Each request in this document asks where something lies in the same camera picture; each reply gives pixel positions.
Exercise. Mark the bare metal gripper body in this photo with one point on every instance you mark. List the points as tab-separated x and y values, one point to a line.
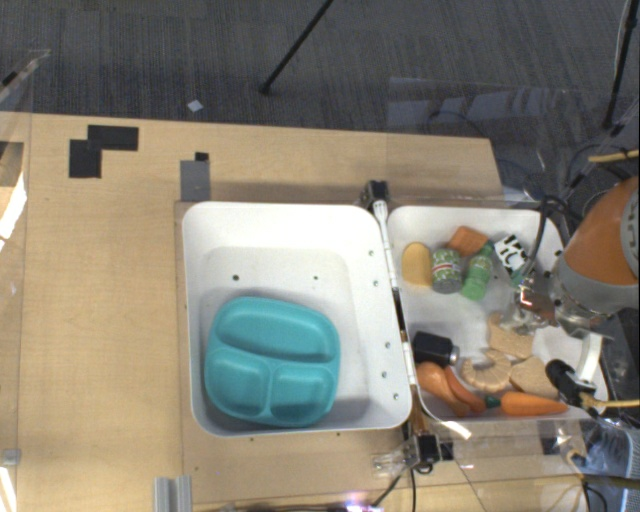
542	300

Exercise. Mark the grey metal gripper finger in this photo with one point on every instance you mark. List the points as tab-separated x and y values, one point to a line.
511	321
532	324

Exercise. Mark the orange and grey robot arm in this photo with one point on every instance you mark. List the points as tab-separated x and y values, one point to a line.
597	240

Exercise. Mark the brown bread slice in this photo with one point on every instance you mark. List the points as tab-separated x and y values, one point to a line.
535	377

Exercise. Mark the green plastic bottle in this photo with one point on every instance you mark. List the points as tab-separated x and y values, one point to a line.
477	275

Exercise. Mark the white carton with black print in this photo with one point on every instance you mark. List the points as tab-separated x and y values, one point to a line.
511	252

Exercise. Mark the tan croissant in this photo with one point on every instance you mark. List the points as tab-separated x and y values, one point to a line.
487	375

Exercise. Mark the white plastic tray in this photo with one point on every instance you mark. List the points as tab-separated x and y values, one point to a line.
280	235
450	315

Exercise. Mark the orange carrot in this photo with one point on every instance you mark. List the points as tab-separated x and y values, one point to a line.
530	404

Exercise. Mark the green and white can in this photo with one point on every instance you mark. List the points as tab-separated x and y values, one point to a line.
446	271

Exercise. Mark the black can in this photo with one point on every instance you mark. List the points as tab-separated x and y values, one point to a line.
432	347

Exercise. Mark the orange sausage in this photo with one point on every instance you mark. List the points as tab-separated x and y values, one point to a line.
465	392

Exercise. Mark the orange wedge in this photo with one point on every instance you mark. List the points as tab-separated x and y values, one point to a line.
466	240

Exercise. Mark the yellow bread roll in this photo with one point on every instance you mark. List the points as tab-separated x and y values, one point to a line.
416	264

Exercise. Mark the teal divided plate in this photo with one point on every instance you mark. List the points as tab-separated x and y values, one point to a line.
272	360

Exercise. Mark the black tripod leg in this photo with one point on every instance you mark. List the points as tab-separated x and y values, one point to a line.
295	47
620	65

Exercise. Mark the black cylinder on white bracket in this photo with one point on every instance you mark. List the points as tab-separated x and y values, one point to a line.
567	380

